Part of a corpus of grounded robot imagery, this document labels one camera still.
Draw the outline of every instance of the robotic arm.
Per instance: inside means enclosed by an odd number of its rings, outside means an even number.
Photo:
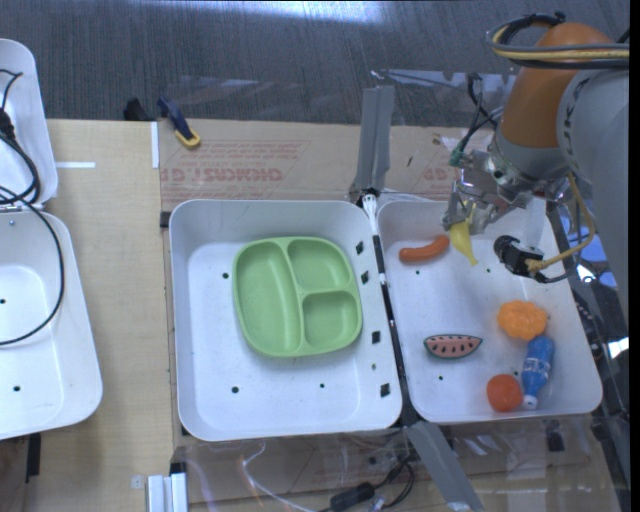
[[[534,25],[548,28],[535,47],[508,44]],[[562,15],[524,16],[487,38],[523,67],[487,151],[457,156],[461,178],[442,224],[455,246],[459,233],[462,240],[482,233],[514,208],[534,208],[536,198],[575,198],[590,234],[573,251],[590,243],[595,220],[628,324],[629,46]],[[574,175],[591,186],[594,220]],[[512,237],[498,238],[494,248],[511,272],[541,282],[550,282],[542,269],[569,256],[543,260],[538,248]]]

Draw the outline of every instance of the toy sausage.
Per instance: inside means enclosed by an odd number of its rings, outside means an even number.
[[[438,235],[433,242],[423,247],[404,247],[400,249],[400,261],[403,263],[425,261],[442,254],[447,247],[449,247],[449,237],[447,235]]]

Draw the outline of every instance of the white bottle cap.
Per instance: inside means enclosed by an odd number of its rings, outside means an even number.
[[[522,408],[533,411],[538,407],[538,399],[533,395],[524,395],[522,399]]]

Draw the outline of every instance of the table surface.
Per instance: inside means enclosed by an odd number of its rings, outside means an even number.
[[[160,173],[152,163],[151,125],[53,119],[48,126],[56,162],[95,163],[60,167],[58,195],[47,211],[67,225],[73,240],[104,393],[87,420],[42,433],[40,474],[25,486],[23,510],[142,511],[147,476],[167,475],[175,449]],[[590,454],[587,464],[542,472],[524,467],[474,477],[472,484],[491,510],[524,510],[525,502],[528,510],[617,510],[597,443]],[[540,492],[528,493],[527,502],[522,490],[534,487]],[[421,500],[434,493],[433,482],[421,482],[397,510],[424,510]],[[326,497],[309,500],[311,507],[327,504]],[[251,499],[213,509],[258,505],[286,509],[277,500]],[[192,509],[211,510],[206,504]],[[450,509],[435,500],[429,510]]]

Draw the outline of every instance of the green plate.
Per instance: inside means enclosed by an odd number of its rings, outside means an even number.
[[[245,245],[233,262],[233,298],[247,342],[269,356],[338,350],[362,328],[349,260],[323,238],[267,238]]]

